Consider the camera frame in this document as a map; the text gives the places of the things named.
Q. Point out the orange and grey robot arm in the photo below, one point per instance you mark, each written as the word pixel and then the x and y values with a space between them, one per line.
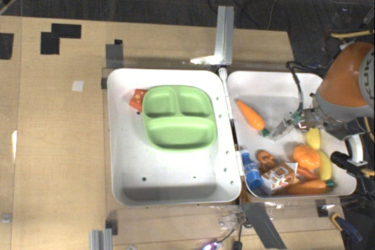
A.
pixel 342 79

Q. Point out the yellow corn cob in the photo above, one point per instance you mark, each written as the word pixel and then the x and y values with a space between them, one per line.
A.
pixel 313 137

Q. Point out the orange carrot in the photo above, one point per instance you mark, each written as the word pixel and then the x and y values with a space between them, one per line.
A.
pixel 250 115
pixel 307 187

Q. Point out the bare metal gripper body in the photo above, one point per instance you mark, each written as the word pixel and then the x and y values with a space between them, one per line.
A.
pixel 310 120

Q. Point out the yellow banana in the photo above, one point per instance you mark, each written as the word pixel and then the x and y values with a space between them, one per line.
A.
pixel 325 167

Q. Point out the blue bottle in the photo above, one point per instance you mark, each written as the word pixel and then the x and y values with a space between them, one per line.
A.
pixel 252 171

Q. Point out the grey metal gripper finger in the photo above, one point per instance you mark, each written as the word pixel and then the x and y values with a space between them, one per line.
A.
pixel 279 128
pixel 284 131

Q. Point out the orange pumpkin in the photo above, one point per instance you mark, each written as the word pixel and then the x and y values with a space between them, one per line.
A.
pixel 306 156

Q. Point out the white and brown carton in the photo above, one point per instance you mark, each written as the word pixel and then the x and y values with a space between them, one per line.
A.
pixel 278 178

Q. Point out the red packet with yellow stars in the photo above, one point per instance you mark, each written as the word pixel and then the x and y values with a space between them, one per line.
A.
pixel 136 99

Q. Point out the brown biscuit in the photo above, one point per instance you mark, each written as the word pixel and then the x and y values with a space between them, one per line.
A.
pixel 265 158

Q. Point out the black cylinder on white bracket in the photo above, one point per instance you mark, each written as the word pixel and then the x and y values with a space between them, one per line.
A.
pixel 348 159

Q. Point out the orange sausage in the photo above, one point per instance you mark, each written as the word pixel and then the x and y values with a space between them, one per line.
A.
pixel 307 173

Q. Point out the green divided plate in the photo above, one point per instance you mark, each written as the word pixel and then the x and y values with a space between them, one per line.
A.
pixel 178 123

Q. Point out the white plastic tray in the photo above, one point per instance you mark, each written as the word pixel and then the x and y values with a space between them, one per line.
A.
pixel 173 172
pixel 272 87

